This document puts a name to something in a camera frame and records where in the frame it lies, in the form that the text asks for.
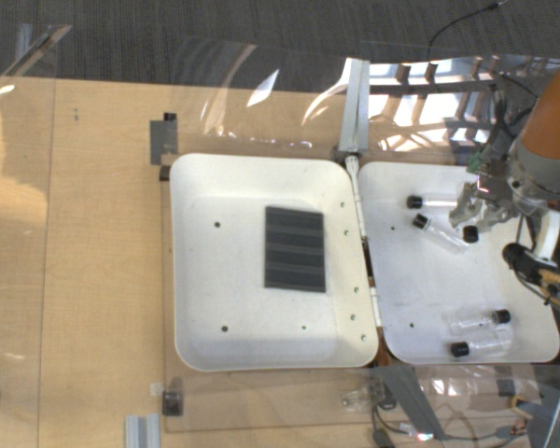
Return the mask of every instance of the glass vial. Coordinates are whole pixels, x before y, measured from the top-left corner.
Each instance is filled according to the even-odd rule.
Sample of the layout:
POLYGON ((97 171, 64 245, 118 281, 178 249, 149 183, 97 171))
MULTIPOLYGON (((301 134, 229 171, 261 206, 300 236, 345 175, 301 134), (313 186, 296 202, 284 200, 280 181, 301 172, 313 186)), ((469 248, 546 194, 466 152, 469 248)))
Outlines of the glass vial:
POLYGON ((493 330, 510 321, 511 313, 506 309, 492 312, 466 309, 456 312, 450 319, 450 331, 453 335, 461 335, 474 331, 493 330))
POLYGON ((445 213, 456 208, 456 196, 446 194, 423 194, 421 196, 411 195, 407 198, 407 207, 409 209, 423 209, 423 212, 445 213))
POLYGON ((431 219, 417 214, 413 219, 413 225, 427 234, 427 238, 436 245, 443 247, 453 254, 462 254, 467 250, 467 243, 454 234, 449 233, 445 228, 437 225, 431 219))
POLYGON ((456 357, 485 357, 504 354, 511 349, 512 334, 508 330, 486 332, 481 339, 450 344, 450 353, 456 357))

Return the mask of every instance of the wooden table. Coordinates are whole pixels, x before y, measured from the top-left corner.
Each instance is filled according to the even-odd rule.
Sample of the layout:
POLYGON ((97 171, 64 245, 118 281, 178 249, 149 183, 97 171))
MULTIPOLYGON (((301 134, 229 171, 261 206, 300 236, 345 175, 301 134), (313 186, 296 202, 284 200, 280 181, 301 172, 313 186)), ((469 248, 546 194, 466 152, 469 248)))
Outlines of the wooden table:
MULTIPOLYGON (((203 122, 203 104, 219 90, 57 80, 52 141, 51 103, 41 99, 52 83, 22 80, 11 100, 0 102, 0 446, 118 448, 126 415, 161 411, 157 386, 164 381, 161 184, 160 168, 149 165, 148 123, 178 112, 186 140, 199 139, 219 130, 220 115, 232 120, 247 93, 223 95, 227 106, 210 108, 203 122), (13 341, 20 352, 8 358, 2 348, 13 341)), ((273 93, 250 124, 264 139, 279 125, 302 135, 314 98, 273 93)), ((313 148, 301 145, 304 157, 325 157, 323 141, 340 130, 343 97, 332 98, 308 126, 313 148)), ((223 131, 248 133, 247 126, 237 119, 223 131)), ((190 448, 372 446, 371 424, 162 430, 161 441, 190 448)), ((509 446, 525 446, 519 442, 509 446)))

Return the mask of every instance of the table surface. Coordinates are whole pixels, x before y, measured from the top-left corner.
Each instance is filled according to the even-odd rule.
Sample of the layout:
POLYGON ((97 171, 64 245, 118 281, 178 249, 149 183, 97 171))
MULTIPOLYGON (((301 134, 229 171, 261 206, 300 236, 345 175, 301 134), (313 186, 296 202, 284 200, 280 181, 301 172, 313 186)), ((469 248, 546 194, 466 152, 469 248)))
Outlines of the table surface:
MULTIPOLYGON (((35 87, 41 91, 41 85, 35 87)), ((179 101, 193 100, 196 104, 189 106, 194 114, 182 118, 197 120, 197 103, 211 92, 56 81, 47 199, 31 186, 0 175, 0 223, 5 216, 17 221, 35 213, 41 218, 42 211, 48 211, 47 238, 34 242, 40 249, 46 245, 45 271, 35 259, 19 262, 28 264, 27 274, 35 274, 37 287, 44 284, 43 322, 41 312, 29 314, 26 322, 43 323, 41 340, 28 341, 30 353, 41 343, 35 351, 41 372, 5 373, 1 382, 2 387, 33 387, 39 378, 39 398, 29 388, 29 396, 17 401, 25 413, 38 403, 39 412, 36 417, 17 409, 0 414, 0 446, 118 448, 123 446, 126 415, 160 412, 161 397, 151 395, 151 389, 164 382, 161 184, 160 168, 148 162, 148 122, 174 111, 179 101)), ((272 131, 282 119, 296 120, 291 112, 302 115, 315 96, 284 93, 275 98, 279 105, 274 119, 259 121, 263 131, 272 131)), ((327 113, 317 124, 338 131, 340 112, 327 113)), ((31 116, 25 106, 16 108, 22 128, 33 126, 31 116)), ((11 248, 18 243, 13 235, 11 248)), ((6 271, 12 266, 8 258, 2 263, 6 271)), ((16 297, 5 304, 15 307, 16 297)), ((9 319, 7 323, 13 330, 2 337, 28 327, 9 319)), ((166 433, 164 423, 161 426, 164 447, 372 446, 371 424, 191 433, 166 433)), ((509 446, 525 443, 518 440, 509 446)))

